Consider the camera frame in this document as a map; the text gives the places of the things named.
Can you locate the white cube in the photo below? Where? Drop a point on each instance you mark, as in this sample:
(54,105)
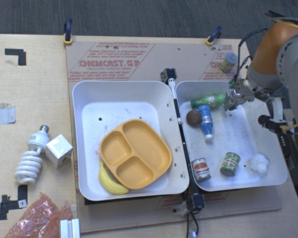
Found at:
(58,150)

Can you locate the green jar with grey lid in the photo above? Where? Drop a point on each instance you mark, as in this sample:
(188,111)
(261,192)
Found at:
(228,63)

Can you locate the orange divided plate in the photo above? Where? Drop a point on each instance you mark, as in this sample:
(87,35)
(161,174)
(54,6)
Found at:
(139,142)

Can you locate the brown ball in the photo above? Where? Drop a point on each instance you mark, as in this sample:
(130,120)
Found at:
(193,118)

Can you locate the red and white can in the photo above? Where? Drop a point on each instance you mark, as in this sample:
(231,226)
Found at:
(201,170)

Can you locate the brown cardboard board red print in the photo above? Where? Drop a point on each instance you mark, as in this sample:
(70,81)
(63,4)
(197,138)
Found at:
(139,63)

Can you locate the blue plastic bottle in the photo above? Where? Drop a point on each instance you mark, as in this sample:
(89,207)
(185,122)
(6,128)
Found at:
(205,119)

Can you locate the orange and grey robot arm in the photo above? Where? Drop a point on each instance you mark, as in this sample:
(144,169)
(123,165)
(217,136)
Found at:
(273,48)

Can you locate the green plastic bottle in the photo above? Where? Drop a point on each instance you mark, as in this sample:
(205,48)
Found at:
(209,100)

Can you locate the black cylinder on white bracket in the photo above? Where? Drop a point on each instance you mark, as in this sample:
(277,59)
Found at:
(269,123)

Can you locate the white spiral light bulb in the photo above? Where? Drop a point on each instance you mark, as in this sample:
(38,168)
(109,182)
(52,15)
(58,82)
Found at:
(29,162)

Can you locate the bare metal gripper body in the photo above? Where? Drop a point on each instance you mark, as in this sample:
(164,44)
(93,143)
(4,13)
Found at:
(243,92)

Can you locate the green and white can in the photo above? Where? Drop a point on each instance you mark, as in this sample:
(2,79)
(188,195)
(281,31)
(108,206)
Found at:
(230,163)

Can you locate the white plastic tray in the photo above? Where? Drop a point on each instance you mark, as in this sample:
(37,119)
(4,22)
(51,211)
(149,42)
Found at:
(233,133)
(94,108)

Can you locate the white crumpled lump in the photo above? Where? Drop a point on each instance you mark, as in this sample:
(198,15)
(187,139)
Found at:
(259,163)

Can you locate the pink bubble wrap bag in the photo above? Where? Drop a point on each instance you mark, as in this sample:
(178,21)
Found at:
(39,219)

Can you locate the thin black and white rod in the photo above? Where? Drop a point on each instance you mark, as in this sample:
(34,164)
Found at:
(178,118)

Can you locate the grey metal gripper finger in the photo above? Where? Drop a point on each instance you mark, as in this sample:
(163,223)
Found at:
(228,100)
(236,104)

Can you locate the yellow banana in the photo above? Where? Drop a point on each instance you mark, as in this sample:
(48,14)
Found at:
(109,182)

